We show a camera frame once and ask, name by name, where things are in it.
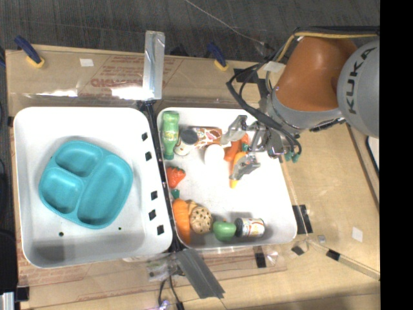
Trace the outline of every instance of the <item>white paper sticker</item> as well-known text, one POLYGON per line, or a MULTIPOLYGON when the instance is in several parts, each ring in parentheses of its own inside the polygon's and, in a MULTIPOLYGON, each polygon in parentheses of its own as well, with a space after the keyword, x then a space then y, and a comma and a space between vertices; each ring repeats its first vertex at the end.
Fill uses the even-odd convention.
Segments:
POLYGON ((94 66, 92 59, 80 59, 80 65, 82 67, 92 67, 92 66, 94 66))
POLYGON ((265 66, 265 71, 279 72, 285 65, 279 62, 269 61, 265 66))
POLYGON ((353 227, 352 237, 357 241, 363 242, 363 231, 353 227))

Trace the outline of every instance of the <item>green apple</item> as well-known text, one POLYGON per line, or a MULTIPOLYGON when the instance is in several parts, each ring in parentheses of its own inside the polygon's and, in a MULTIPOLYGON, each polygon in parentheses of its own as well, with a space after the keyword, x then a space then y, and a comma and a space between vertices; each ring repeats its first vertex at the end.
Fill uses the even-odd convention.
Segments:
POLYGON ((228 222, 214 222, 212 225, 215 237, 222 242, 231 241, 237 229, 236 225, 228 222))

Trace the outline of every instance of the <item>blue plate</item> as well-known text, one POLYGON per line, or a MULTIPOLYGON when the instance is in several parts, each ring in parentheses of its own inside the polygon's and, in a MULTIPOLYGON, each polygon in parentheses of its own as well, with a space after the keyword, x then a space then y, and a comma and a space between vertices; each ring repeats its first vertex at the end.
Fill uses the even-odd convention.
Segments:
POLYGON ((69 141, 51 157, 39 195, 56 214, 101 229, 121 212, 133 178, 129 164, 114 153, 86 141, 69 141))

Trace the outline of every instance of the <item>gray carpet floor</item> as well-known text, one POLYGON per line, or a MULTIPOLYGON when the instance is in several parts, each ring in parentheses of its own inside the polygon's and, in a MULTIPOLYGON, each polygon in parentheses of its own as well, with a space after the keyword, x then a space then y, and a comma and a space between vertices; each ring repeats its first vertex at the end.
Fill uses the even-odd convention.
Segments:
MULTIPOLYGON (((298 26, 379 25, 380 0, 0 0, 0 45, 32 43, 143 52, 145 31, 162 31, 165 53, 182 45, 203 57, 213 41, 227 59, 262 61, 298 26)), ((6 74, 0 70, 0 159, 8 192, 0 229, 14 231, 7 131, 6 74)))

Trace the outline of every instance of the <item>yellow clamp pad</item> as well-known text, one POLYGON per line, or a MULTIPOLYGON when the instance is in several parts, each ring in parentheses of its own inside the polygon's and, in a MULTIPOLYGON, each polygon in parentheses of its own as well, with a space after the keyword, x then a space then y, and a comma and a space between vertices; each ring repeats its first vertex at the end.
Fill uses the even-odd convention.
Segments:
POLYGON ((225 67, 223 67, 222 64, 220 62, 218 62, 218 60, 215 60, 214 64, 218 69, 220 69, 220 71, 227 71, 227 69, 228 69, 228 63, 225 67))
POLYGON ((36 63, 34 60, 30 59, 30 57, 26 56, 26 61, 28 61, 35 68, 41 68, 44 65, 45 59, 40 57, 40 60, 40 63, 36 63))

